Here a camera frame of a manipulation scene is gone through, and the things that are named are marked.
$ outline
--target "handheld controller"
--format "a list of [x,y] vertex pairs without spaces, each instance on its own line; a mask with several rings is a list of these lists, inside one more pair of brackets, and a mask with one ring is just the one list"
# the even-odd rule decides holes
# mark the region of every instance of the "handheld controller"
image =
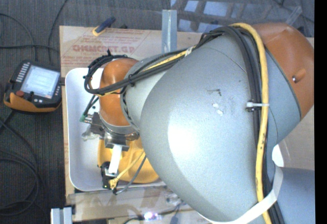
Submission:
[[22,61],[6,85],[4,103],[24,112],[51,112],[61,104],[60,71],[31,60]]

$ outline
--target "gray carpet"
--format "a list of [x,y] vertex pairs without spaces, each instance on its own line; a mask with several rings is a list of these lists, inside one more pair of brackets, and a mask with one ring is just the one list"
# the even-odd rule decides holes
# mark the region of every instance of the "gray carpet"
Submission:
[[[196,28],[199,23],[223,24],[226,21],[221,16],[211,14],[194,14],[185,6],[189,0],[182,2],[178,14],[186,19],[197,22],[196,25],[185,27],[185,22],[179,21],[179,30],[186,31]],[[282,7],[280,0],[191,0],[199,2],[219,2],[222,6],[230,4],[250,5],[248,22],[256,20],[267,6],[272,9],[269,16],[261,20],[289,21],[296,7],[301,7],[302,13],[292,25],[305,36],[314,37],[314,0],[285,0]],[[59,49],[59,25],[94,27],[109,16],[115,16],[112,27],[125,24],[132,29],[160,30],[161,10],[170,9],[172,0],[0,0],[0,46],[42,44]],[[13,18],[26,26],[27,31]],[[38,61],[44,64],[59,66],[59,54],[44,47],[36,48]],[[3,99],[6,82],[14,68],[24,59],[34,59],[35,51],[31,47],[0,49],[0,96]],[[64,186],[64,155],[61,107],[52,113],[33,115],[12,112],[3,102],[0,103],[0,223],[47,223],[51,208],[65,206]],[[21,158],[37,165],[26,166],[18,163],[12,154],[18,153]],[[34,173],[38,173],[39,189],[35,185]],[[15,205],[9,203],[20,201]]]

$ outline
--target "white strap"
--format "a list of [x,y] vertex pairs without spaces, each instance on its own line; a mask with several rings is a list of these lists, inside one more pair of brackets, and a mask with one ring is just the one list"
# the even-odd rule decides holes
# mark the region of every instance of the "white strap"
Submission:
[[259,217],[262,213],[270,209],[270,207],[277,201],[279,191],[281,189],[283,182],[283,172],[278,167],[275,166],[275,176],[274,176],[274,182],[272,186],[272,190],[269,192],[269,194],[260,202],[255,204],[251,209],[249,209],[247,212],[245,212],[241,217],[239,217],[236,220],[228,221],[228,222],[218,222],[213,221],[210,219],[205,218],[206,220],[210,221],[212,224],[246,224],[251,222],[252,220]]

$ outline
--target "button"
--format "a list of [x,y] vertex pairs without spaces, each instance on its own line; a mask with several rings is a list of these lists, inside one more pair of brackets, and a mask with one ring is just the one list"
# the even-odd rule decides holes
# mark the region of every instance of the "button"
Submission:
[[16,95],[20,98],[23,98],[24,97],[24,92],[19,90],[19,91],[16,91]]

